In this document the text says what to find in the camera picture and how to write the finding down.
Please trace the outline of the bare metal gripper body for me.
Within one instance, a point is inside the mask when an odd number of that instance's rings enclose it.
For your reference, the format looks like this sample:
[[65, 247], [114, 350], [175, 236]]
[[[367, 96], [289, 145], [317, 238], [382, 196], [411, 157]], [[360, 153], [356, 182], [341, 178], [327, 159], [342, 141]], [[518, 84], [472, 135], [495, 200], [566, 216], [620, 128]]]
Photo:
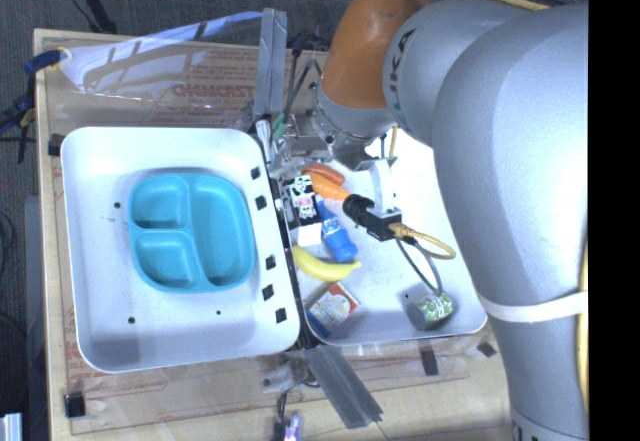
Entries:
[[286, 155], [306, 163], [336, 162], [350, 171], [368, 170], [375, 157], [367, 148], [379, 135], [360, 137], [337, 130], [307, 131], [286, 135]]

